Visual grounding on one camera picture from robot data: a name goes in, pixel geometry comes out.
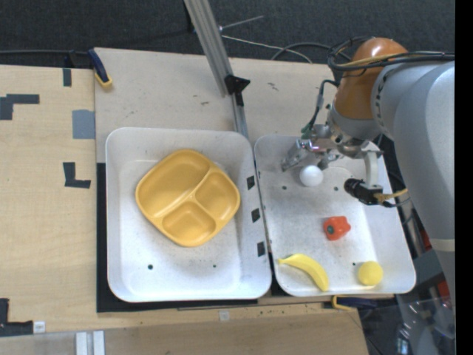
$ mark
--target white ball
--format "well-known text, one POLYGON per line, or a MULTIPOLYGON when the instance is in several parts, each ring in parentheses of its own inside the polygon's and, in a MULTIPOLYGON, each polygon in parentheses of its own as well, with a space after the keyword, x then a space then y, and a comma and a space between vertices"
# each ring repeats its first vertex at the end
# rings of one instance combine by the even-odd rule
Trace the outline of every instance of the white ball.
POLYGON ((324 180, 324 173, 319 167, 311 164, 301 169, 299 177, 305 186, 318 186, 324 180))

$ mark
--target yellow lemon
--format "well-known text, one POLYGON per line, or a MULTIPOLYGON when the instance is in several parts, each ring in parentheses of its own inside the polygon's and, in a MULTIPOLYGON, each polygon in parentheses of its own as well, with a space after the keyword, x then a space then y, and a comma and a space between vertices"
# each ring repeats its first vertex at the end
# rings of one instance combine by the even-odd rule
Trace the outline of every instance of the yellow lemon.
POLYGON ((383 268, 378 262, 370 260, 358 270, 358 280, 363 285, 376 285, 383 279, 383 268))

